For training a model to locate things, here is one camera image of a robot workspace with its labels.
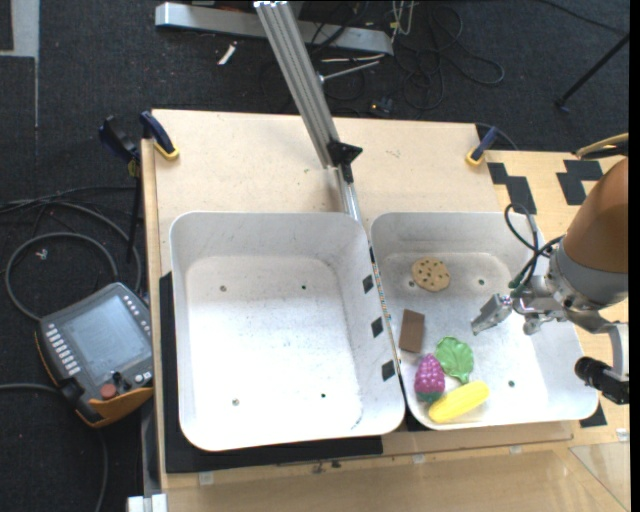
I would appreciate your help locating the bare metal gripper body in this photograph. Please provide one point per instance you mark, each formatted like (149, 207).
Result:
(544, 299)

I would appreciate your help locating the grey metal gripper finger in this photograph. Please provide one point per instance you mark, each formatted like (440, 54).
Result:
(533, 325)
(492, 312)

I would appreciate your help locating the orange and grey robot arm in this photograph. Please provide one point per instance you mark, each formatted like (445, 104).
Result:
(600, 235)

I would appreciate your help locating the white plastic tray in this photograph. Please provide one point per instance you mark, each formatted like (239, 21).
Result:
(280, 340)
(505, 360)

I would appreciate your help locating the green lettuce leaf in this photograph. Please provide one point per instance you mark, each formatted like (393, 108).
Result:
(456, 357)

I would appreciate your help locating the tan chocolate chip biscuit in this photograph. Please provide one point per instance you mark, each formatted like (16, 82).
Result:
(431, 274)

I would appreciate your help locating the brown flat rectangle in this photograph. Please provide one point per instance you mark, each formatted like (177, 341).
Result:
(412, 331)

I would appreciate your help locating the purple grapes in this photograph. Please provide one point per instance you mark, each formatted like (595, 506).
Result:
(429, 377)

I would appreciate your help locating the yellow corn cob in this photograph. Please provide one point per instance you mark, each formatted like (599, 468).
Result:
(459, 401)

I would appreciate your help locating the thin black and white rod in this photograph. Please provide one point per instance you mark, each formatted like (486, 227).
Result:
(384, 305)

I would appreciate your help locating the pale wood board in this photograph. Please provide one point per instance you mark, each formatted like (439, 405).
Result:
(250, 165)

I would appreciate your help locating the black cylinder on white bracket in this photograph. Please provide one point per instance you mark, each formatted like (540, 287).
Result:
(602, 377)

